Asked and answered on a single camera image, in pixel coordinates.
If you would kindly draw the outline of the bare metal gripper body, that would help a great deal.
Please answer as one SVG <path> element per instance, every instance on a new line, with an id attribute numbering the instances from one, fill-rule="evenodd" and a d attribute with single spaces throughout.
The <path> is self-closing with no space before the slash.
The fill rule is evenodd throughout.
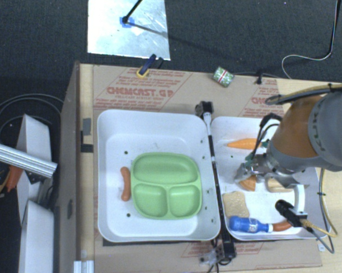
<path id="1" fill-rule="evenodd" d="M 279 162 L 271 154 L 249 154 L 247 156 L 247 165 L 256 165 L 259 177 L 283 176 L 283 169 Z"/>

